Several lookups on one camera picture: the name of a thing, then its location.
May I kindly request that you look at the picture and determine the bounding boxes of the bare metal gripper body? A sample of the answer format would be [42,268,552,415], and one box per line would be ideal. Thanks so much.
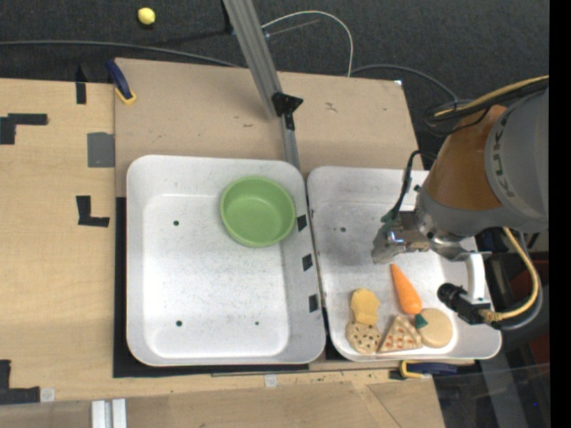
[382,210,475,262]

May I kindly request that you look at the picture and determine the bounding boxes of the white plastic tray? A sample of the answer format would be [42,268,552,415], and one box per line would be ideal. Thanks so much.
[125,153,327,368]
[306,165,503,363]

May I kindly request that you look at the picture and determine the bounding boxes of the orange carrot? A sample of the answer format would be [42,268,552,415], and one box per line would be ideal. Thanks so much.
[389,262,429,330]

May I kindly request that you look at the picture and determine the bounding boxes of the yellow toy waffle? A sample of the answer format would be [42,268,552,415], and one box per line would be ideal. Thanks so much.
[349,287,382,327]

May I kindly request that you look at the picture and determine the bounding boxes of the pizza slice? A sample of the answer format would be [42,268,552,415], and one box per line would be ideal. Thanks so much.
[377,314,424,354]

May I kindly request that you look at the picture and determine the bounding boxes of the chocolate chip biscuit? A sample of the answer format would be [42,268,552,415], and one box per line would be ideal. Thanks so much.
[344,320,383,356]

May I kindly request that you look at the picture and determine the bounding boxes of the round tan biscuit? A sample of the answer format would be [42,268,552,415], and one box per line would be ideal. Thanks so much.
[418,308,454,350]

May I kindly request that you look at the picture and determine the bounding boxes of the green bowl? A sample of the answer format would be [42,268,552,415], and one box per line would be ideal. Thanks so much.
[219,175,298,249]

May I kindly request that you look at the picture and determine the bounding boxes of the brown flat board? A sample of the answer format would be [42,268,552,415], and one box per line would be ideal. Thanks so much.
[113,57,476,376]

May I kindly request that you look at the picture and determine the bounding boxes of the black cylinder on white bracket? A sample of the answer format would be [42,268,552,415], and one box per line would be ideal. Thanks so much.
[436,251,494,326]

